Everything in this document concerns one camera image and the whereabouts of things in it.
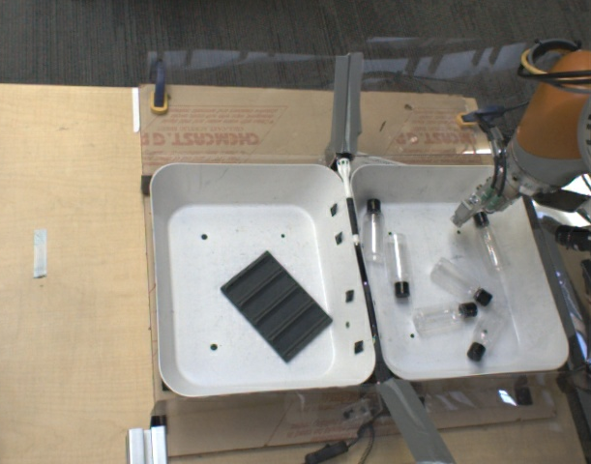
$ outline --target gray carpet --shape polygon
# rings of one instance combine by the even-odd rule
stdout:
[[[221,50],[325,58],[388,49],[372,38],[478,39],[486,46],[567,38],[591,44],[591,0],[0,0],[0,82],[133,86],[150,52]],[[323,85],[333,66],[241,71],[205,53],[192,77],[211,84]]]

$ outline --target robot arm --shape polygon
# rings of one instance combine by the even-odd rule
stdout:
[[[564,55],[549,72],[538,69],[535,62],[553,50]],[[541,84],[509,142],[487,126],[494,172],[458,205],[457,227],[477,213],[503,211],[521,195],[545,201],[577,176],[591,175],[591,51],[561,40],[538,42],[522,54],[518,74]]]

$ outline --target cardboard box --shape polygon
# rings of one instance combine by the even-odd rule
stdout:
[[[333,93],[204,86],[169,86],[165,115],[151,112],[152,85],[140,88],[143,176],[168,163],[324,163]],[[431,94],[362,94],[367,157],[417,164],[488,164],[488,142],[457,115],[472,99]],[[381,407],[375,384],[329,390],[186,398],[169,391],[158,366],[153,231],[145,197],[148,293],[154,365],[154,414],[167,417],[170,456],[352,439]],[[517,383],[530,404],[518,404]],[[547,380],[515,376],[448,380],[417,389],[439,428],[554,416]],[[377,434],[397,433],[380,418]]]
[[[142,173],[176,161],[323,163],[332,129],[331,91],[168,86],[169,108],[150,108],[140,87]],[[477,108],[459,96],[364,92],[362,156],[422,164],[488,164],[479,130],[457,116]]]

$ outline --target clear plastic tube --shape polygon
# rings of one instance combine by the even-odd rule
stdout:
[[[474,333],[467,351],[471,361],[478,362],[485,352],[497,341],[506,328],[510,318],[507,312],[493,311],[480,319],[474,328]]]
[[[419,307],[413,311],[413,324],[418,334],[449,332],[478,315],[475,303],[448,303]]]
[[[441,258],[430,272],[430,278],[458,298],[488,305],[492,295],[471,276],[446,258]]]
[[[381,213],[381,202],[369,199],[367,212],[362,225],[362,251],[364,259],[372,263],[383,263],[385,236],[385,218]]]
[[[503,254],[497,243],[487,214],[480,212],[473,217],[478,232],[478,248],[487,268],[492,272],[500,272],[505,265]]]
[[[385,238],[385,263],[394,295],[408,298],[411,294],[411,272],[407,240],[402,234],[390,233]]]

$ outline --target white tray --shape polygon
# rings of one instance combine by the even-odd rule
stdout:
[[[475,247],[471,221],[460,233],[450,218],[475,187],[491,174],[488,166],[364,165],[353,172],[352,185],[363,221],[366,201],[378,198],[386,229],[406,236],[412,268],[411,301],[401,302],[382,266],[369,266],[369,282],[388,367],[400,378],[427,380],[479,374],[546,371],[568,357],[568,340],[522,201],[489,217],[508,258],[502,276],[487,273]],[[430,281],[436,261],[446,257],[470,270],[493,293],[508,301],[513,324],[480,362],[466,356],[471,328],[420,336],[411,319],[412,305],[433,305],[455,298]],[[492,314],[480,307],[481,315]]]
[[[336,173],[321,165],[175,163],[153,176],[151,205],[159,364],[174,392],[344,387],[370,377],[374,349]],[[220,290],[266,250],[333,319],[289,363]]]

